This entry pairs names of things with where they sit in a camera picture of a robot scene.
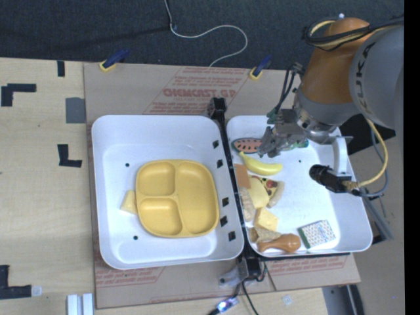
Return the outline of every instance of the yellow plate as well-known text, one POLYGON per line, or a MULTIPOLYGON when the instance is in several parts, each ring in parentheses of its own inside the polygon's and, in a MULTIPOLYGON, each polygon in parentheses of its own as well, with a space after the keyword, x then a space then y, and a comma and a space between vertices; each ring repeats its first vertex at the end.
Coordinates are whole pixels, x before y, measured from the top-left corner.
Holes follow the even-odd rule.
POLYGON ((195 161, 167 159, 143 165, 136 176, 136 203, 143 227, 155 236, 202 236, 219 220, 213 177, 195 161))

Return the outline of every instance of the wooden table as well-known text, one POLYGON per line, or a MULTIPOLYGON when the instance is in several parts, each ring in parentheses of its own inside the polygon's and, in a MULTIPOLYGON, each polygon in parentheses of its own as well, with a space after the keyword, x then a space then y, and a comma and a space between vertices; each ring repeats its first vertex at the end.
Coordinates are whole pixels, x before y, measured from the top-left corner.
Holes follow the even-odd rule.
MULTIPOLYGON (((0 300, 1 314, 65 314, 66 296, 95 293, 86 125, 66 123, 66 99, 84 98, 83 63, 0 59, 0 85, 35 83, 0 107, 0 264, 9 286, 39 285, 38 297, 0 300), (58 145, 81 167, 59 166, 58 145)), ((252 314, 244 296, 229 314, 252 314)), ((321 288, 251 296, 259 314, 327 314, 321 288), (282 297, 288 296, 287 305, 282 297)), ((180 301, 95 314, 207 314, 215 299, 180 301)))

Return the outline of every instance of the yellow cable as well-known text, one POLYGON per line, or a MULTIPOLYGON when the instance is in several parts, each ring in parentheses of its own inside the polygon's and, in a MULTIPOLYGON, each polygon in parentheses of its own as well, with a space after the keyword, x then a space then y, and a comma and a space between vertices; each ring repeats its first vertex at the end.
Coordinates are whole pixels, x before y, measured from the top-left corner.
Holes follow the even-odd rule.
MULTIPOLYGON (((320 22, 319 24, 316 24, 313 27, 312 31, 310 32, 310 35, 312 36, 319 28, 321 28, 321 27, 323 27, 323 26, 325 26, 327 24, 331 24, 331 23, 334 23, 334 21, 333 20, 331 20, 331 21, 324 21, 324 22, 320 22)), ((358 33, 354 33, 354 34, 351 34, 351 35, 343 36, 343 37, 341 37, 339 39, 331 40, 330 42, 327 42, 327 43, 317 43, 317 44, 313 44, 313 45, 315 47, 318 47, 318 48, 334 47, 336 45, 340 45, 340 44, 346 43, 346 42, 351 41, 353 39, 357 39, 360 36, 363 37, 363 36, 366 36, 366 35, 368 35, 370 33, 372 33, 372 34, 377 33, 380 30, 383 30, 383 29, 386 29, 386 28, 389 28, 389 27, 390 26, 383 26, 383 27, 377 28, 376 30, 373 30, 373 31, 366 30, 365 32, 358 32, 358 33)))
POLYGON ((353 189, 358 189, 358 188, 360 188, 362 186, 367 186, 368 184, 371 184, 371 183, 375 182, 377 179, 379 179, 383 175, 383 173, 387 169, 387 165, 388 165, 388 150, 387 150, 387 147, 385 146, 385 142, 382 139, 381 135, 379 134, 379 132, 376 129, 376 127, 373 124, 373 122, 370 121, 367 118, 366 118, 366 121, 369 124, 371 130, 373 131, 373 133, 375 134, 375 136, 377 137, 379 143, 381 144, 381 146, 383 148, 384 157, 383 157, 382 168, 381 168, 381 170, 374 177, 372 177, 369 180, 365 180, 365 181, 362 181, 362 182, 344 181, 343 184, 347 187, 348 191, 351 191, 353 189))

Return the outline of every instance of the cardboard sheet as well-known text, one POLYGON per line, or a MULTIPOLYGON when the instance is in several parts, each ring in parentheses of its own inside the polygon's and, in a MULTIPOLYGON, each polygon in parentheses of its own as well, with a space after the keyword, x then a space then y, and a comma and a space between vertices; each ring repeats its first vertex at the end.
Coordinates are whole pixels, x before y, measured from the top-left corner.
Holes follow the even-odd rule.
MULTIPOLYGON (((117 64, 104 73, 97 63, 84 64, 97 308, 223 298, 233 293, 233 288, 219 287, 218 276, 233 268, 235 260, 139 270, 115 270, 105 264, 98 248, 91 127, 107 114, 205 114, 213 97, 225 97, 227 119, 265 115, 278 102, 285 72, 267 70, 253 81, 248 78, 249 71, 117 64)), ((295 86, 298 84, 299 78, 295 78, 295 86)), ((289 97, 284 106, 292 103, 289 97)), ((269 278, 251 284, 249 293, 360 281, 352 255, 270 261, 267 267, 269 278)))

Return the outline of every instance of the toy food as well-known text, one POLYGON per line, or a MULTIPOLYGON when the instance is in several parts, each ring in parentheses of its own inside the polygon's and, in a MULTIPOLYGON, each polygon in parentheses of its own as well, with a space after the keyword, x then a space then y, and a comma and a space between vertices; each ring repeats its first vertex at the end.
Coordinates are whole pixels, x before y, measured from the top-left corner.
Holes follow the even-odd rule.
POLYGON ((261 139, 255 138, 241 138, 232 142, 233 148, 238 152, 244 152, 245 154, 257 153, 257 149, 260 145, 261 139))
POLYGON ((281 163, 261 162, 253 157, 245 155, 243 151, 240 152, 239 155, 243 159, 243 162, 247 166, 248 170, 256 174, 274 175, 283 169, 283 165, 281 163))
POLYGON ((319 220, 297 229, 307 249, 335 239, 328 220, 319 220))
POLYGON ((277 231, 278 218, 268 211, 265 207, 257 209, 254 226, 266 228, 267 230, 277 231))
POLYGON ((121 210, 138 215, 144 229, 166 238, 197 237, 219 221, 213 176, 201 163, 165 159, 144 164, 136 188, 128 190, 121 210))
POLYGON ((249 240, 254 243, 270 242, 278 239, 282 234, 267 230, 265 228, 250 228, 248 230, 249 240))
POLYGON ((248 169, 245 165, 240 163, 234 164, 236 183, 238 186, 243 186, 245 188, 250 188, 251 184, 249 183, 249 174, 248 169))
POLYGON ((269 198, 267 207, 275 206, 279 202, 280 198, 282 198, 285 186, 285 183, 283 181, 275 181, 266 177, 259 177, 257 175, 252 175, 251 178, 258 179, 261 182, 261 184, 265 187, 269 198))
POLYGON ((270 198, 264 188, 264 185, 255 177, 251 177, 249 179, 249 183, 251 187, 247 189, 247 191, 254 207, 256 209, 265 207, 270 201, 270 198))
POLYGON ((286 252, 295 252, 301 246, 301 239, 295 234, 283 234, 278 239, 258 243, 258 250, 263 252, 267 249, 281 249, 286 252))
POLYGON ((246 222, 251 222, 254 219, 257 210, 252 203, 247 188, 239 187, 239 195, 241 196, 243 218, 246 222))

